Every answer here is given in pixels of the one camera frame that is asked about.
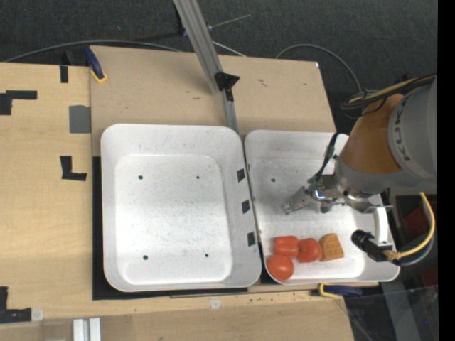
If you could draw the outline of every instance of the empty white tray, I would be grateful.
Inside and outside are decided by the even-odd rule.
[[[247,287],[261,261],[240,137],[116,124],[101,138],[104,269],[125,292]]]
[[[336,205],[322,214],[317,202],[284,213],[286,201],[321,167],[330,133],[258,130],[247,135],[245,153],[255,206],[259,237],[264,257],[273,254],[276,237],[294,235],[299,239],[335,232],[345,257],[333,261],[299,263],[294,260],[294,275],[279,283],[305,284],[324,282],[390,281],[400,268],[389,262],[377,263],[357,248],[350,236],[357,229],[375,233],[373,215],[363,215],[349,206]],[[336,153],[340,153],[347,136],[340,135]],[[333,172],[329,162],[324,173]],[[380,196],[372,198],[380,204]]]

